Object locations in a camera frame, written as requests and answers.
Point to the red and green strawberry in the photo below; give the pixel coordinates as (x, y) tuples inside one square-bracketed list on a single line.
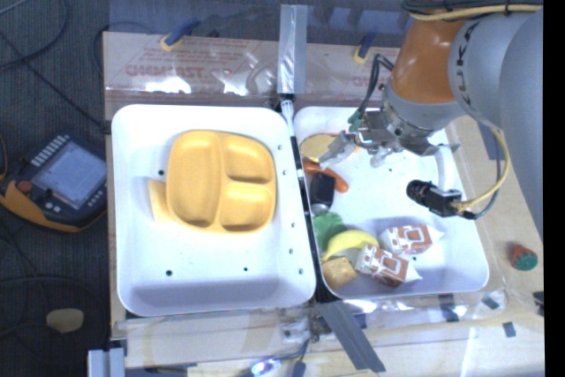
[(524, 257)]

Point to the yellow bread piece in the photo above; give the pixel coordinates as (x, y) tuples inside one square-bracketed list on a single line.
[(338, 272)]

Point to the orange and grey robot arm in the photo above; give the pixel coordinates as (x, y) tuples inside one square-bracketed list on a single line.
[(485, 57)]

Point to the yellow banana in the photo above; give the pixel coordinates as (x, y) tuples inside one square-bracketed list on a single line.
[(348, 240)]

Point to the pale yellow oval toy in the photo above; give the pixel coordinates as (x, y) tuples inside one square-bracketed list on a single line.
[(65, 320)]

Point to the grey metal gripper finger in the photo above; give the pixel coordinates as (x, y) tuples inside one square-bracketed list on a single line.
[(337, 148), (383, 154)]

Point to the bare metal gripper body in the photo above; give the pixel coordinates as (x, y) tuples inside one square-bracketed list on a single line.
[(378, 131)]

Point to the black can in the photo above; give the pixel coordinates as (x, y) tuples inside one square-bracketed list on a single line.
[(322, 189)]

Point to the orange carrot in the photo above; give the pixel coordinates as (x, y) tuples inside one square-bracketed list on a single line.
[(341, 183)]

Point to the brown cardboard board red print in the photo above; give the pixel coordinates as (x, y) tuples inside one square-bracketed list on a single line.
[(185, 66)]

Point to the gold round can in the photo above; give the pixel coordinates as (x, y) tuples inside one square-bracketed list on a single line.
[(314, 145)]

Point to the green broccoli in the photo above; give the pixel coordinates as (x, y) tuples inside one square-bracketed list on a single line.
[(327, 227)]

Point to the white plastic tray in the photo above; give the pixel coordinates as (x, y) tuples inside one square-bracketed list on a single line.
[(441, 273), (212, 269)]

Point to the yellow divided plate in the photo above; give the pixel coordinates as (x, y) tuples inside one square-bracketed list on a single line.
[(207, 181)]

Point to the orange and white carton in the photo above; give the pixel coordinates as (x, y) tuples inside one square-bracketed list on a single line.
[(385, 266), (408, 239)]

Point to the black cylinder on white bracket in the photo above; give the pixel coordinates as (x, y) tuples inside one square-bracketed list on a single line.
[(434, 198)]

